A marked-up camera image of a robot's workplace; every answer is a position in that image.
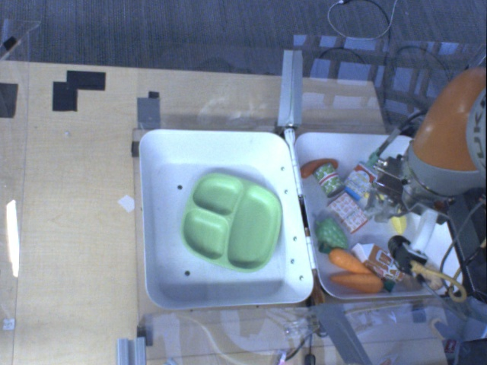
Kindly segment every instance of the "yellow object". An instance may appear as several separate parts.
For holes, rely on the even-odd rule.
[[[407,222],[405,216],[401,216],[401,217],[393,216],[390,219],[390,223],[393,225],[396,234],[403,235],[404,231],[406,231]]]
[[[460,284],[457,280],[454,278],[447,276],[445,273],[441,273],[439,271],[434,271],[430,268],[426,268],[424,265],[421,265],[417,261],[411,261],[411,266],[412,269],[411,271],[413,273],[416,273],[417,275],[436,275],[439,278],[443,278],[446,281],[449,281],[451,283],[451,286],[448,288],[448,296],[454,301],[455,303],[462,303],[466,300],[466,290],[465,287]],[[454,294],[454,286],[458,288],[460,291],[460,295],[457,296]]]

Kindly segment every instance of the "wire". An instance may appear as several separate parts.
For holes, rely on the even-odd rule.
[[[332,11],[332,10],[333,10],[333,9],[334,9],[334,8],[335,8],[337,5],[345,5],[345,4],[348,4],[350,1],[352,1],[352,0],[338,0],[336,3],[332,4],[332,5],[329,7],[329,9],[328,9],[328,13],[326,14],[326,17],[328,18],[328,23],[329,23],[329,25],[330,25],[330,26],[331,26],[331,27],[332,27],[332,28],[333,28],[333,29],[334,29],[334,30],[335,30],[335,31],[336,31],[336,32],[337,32],[339,35],[341,35],[342,37],[348,38],[348,39],[350,39],[350,40],[377,40],[377,39],[379,39],[379,38],[383,37],[384,35],[386,35],[386,33],[388,33],[388,32],[389,32],[389,30],[390,30],[390,28],[391,28],[391,26],[392,26],[392,24],[393,24],[394,14],[396,13],[396,6],[397,6],[397,3],[398,3],[398,1],[399,1],[399,0],[394,0],[393,9],[392,9],[391,14],[390,14],[390,20],[388,20],[388,25],[387,25],[386,29],[385,29],[385,30],[384,30],[382,33],[380,33],[379,35],[377,35],[377,36],[373,36],[373,37],[371,37],[371,38],[359,38],[359,37],[348,36],[348,35],[346,35],[346,34],[342,33],[340,30],[338,30],[338,29],[337,29],[337,28],[336,28],[336,27],[333,25],[333,23],[332,23],[332,21],[331,21],[331,18],[330,18],[330,16],[329,16],[329,15],[330,15],[330,13],[331,13],[331,11]]]
[[[367,62],[364,60],[364,57],[362,57],[360,54],[358,54],[357,52],[354,52],[352,49],[346,49],[345,47],[331,47],[329,49],[326,49],[325,51],[323,51],[320,56],[317,58],[317,59],[323,59],[323,57],[328,53],[328,52],[332,52],[333,50],[342,50],[344,52],[350,52],[351,54],[353,54],[355,57],[357,57],[357,59],[364,65],[367,65]]]
[[[482,292],[481,290],[476,290],[477,294],[479,294],[481,297],[484,298],[483,302],[487,302],[487,294],[485,292]]]
[[[458,229],[458,231],[456,230],[455,228],[455,225],[453,223],[453,221],[451,220],[450,218],[450,225],[452,227],[452,230],[454,232],[454,238],[452,239],[451,241],[451,244],[448,246],[448,249],[447,251],[445,252],[444,256],[443,256],[443,259],[441,260],[441,264],[440,264],[440,272],[443,273],[443,269],[444,269],[444,264],[445,262],[447,261],[447,258],[448,256],[450,255],[451,253],[451,250],[452,248],[455,247],[455,244],[458,242],[458,239],[460,237],[460,234],[462,233],[463,229],[465,228],[465,226],[468,224],[470,218],[472,217],[473,214],[476,213],[476,211],[482,207],[483,205],[485,204],[485,200],[481,200],[480,202],[478,202],[469,212],[469,214],[466,216],[465,220],[463,221],[462,225],[460,226],[460,228]],[[444,287],[448,290],[449,286],[443,281],[443,285]]]
[[[479,62],[477,62],[476,66],[480,66],[482,64],[482,62],[485,61],[485,58],[487,58],[487,54],[484,54],[484,56],[482,57],[482,59]]]
[[[296,354],[299,353],[299,350],[302,349],[302,347],[304,346],[304,344],[306,343],[306,341],[308,339],[310,339],[310,347],[311,347],[311,340],[313,339],[313,334],[315,332],[318,332],[320,329],[317,328],[316,330],[310,332],[308,335],[306,335],[302,340],[301,342],[299,343],[299,345],[289,354],[286,355],[286,361],[289,361],[290,359],[294,358],[296,356]]]
[[[477,247],[477,249],[475,250],[475,252],[473,252],[472,254],[470,254],[463,261],[463,267],[468,266],[468,264],[471,263],[475,259],[475,257],[477,257],[477,255],[480,253],[480,250],[485,249],[485,243],[486,243],[486,241],[487,241],[487,238],[484,238],[483,242],[480,244],[479,247]]]
[[[430,52],[425,47],[421,47],[421,46],[417,46],[417,45],[405,45],[405,46],[402,46],[402,47],[398,48],[398,50],[394,53],[393,60],[397,59],[397,57],[398,57],[399,54],[401,54],[404,50],[408,50],[408,49],[421,50],[424,54],[427,54],[427,55],[433,57],[433,59],[443,68],[443,72],[444,72],[447,80],[448,81],[451,81],[452,80],[453,74],[451,73],[450,69],[444,64],[443,61],[441,61],[438,58],[438,56],[436,56],[434,53]]]
[[[438,276],[439,278],[442,278],[443,280],[449,281],[452,286],[448,288],[448,296],[455,302],[455,303],[462,303],[466,300],[466,289],[465,287],[460,284],[457,280],[454,278],[446,275],[445,273],[441,273],[439,271],[434,271],[433,269],[426,268],[424,265],[421,265],[417,261],[411,261],[411,271],[418,274],[418,275],[434,275]],[[457,296],[454,294],[454,289],[453,286],[457,287],[458,290],[460,291],[460,295]]]
[[[404,122],[402,122],[398,129],[401,130],[401,132],[403,132],[406,127],[409,126],[409,123],[411,123],[414,119],[420,117],[420,116],[423,116],[423,115],[426,115],[426,110],[420,110],[420,111],[416,111],[415,113],[412,113],[411,115],[409,115],[408,119],[406,119]]]

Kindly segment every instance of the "metal bracket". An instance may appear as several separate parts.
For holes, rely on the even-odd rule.
[[[283,131],[284,140],[288,144],[289,154],[291,156],[292,170],[294,174],[294,183],[296,184],[296,191],[298,192],[298,198],[301,200],[303,198],[303,184],[301,182],[301,172],[299,169],[298,157],[296,156],[296,151],[294,150],[294,144],[296,143],[296,134],[294,129],[288,128]]]
[[[310,266],[311,270],[317,268],[316,261],[314,259],[314,249],[313,249],[313,240],[310,236],[306,237],[306,246],[307,246],[307,254],[310,257]]]
[[[282,61],[278,129],[296,128],[301,124],[302,97],[303,54],[300,50],[285,50]]]
[[[315,310],[344,363],[372,365],[341,304],[322,304],[316,306]]]
[[[116,365],[146,365],[145,338],[119,339],[116,342]]]

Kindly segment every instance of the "clear plastic panel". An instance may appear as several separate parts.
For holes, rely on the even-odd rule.
[[[11,363],[22,272],[30,34],[38,23],[4,20],[0,24],[0,363]]]
[[[485,334],[485,304],[439,299],[324,303],[165,312],[147,315],[139,331],[149,364],[332,365],[475,363],[468,346]]]
[[[463,70],[485,66],[485,44],[475,43],[295,35],[294,49],[303,52],[308,78],[303,127],[313,131],[337,131],[340,116],[349,130],[371,127],[381,116],[390,131],[415,111],[427,110]],[[317,90],[318,83],[326,90]],[[326,114],[337,120],[323,118]]]
[[[280,89],[281,78],[276,76],[152,70],[138,74],[139,109],[141,99],[157,92],[158,127],[163,129],[273,131]],[[144,128],[140,116],[139,127]]]

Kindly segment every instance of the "green divided plate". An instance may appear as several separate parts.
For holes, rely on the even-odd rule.
[[[269,262],[281,231],[282,207],[268,189],[223,173],[195,185],[183,216],[182,235],[196,256],[238,271]]]

